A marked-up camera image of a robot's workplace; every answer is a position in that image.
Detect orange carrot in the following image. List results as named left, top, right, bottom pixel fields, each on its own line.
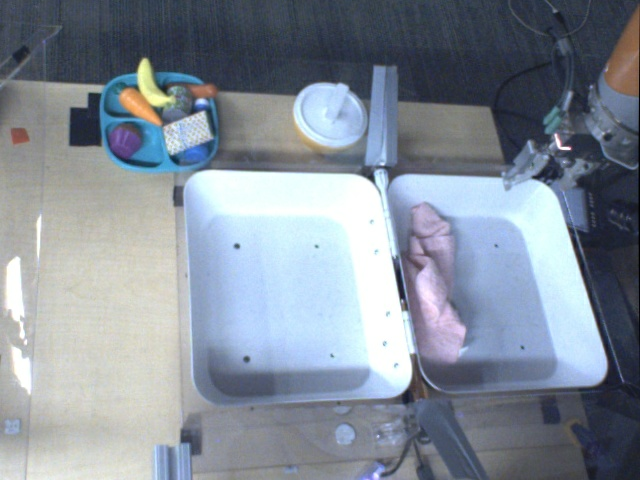
left=117, top=86, right=164, bottom=128

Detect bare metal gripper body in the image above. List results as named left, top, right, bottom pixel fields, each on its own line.
left=546, top=117, right=640, bottom=190

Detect yellow bowl with white lid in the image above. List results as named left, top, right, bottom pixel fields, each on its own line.
left=292, top=81, right=370, bottom=156

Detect white plastic tray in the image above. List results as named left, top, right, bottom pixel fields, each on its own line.
left=386, top=173, right=610, bottom=396
left=181, top=168, right=414, bottom=408

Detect purple grapes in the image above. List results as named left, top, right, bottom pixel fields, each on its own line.
left=108, top=122, right=145, bottom=161

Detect clear plastic bottle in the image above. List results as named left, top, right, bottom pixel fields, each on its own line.
left=372, top=415, right=419, bottom=447

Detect blue divided plate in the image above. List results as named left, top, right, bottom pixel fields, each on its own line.
left=98, top=71, right=221, bottom=175

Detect yellow banana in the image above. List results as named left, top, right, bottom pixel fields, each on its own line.
left=136, top=57, right=177, bottom=109

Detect small grey can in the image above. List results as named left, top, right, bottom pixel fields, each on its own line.
left=161, top=83, right=195, bottom=123

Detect white patterned carton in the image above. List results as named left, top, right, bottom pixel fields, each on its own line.
left=161, top=110, right=216, bottom=157

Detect blue rounded object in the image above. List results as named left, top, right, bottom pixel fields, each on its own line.
left=176, top=144, right=210, bottom=166

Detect pink cloth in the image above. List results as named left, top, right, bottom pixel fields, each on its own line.
left=401, top=201, right=468, bottom=366

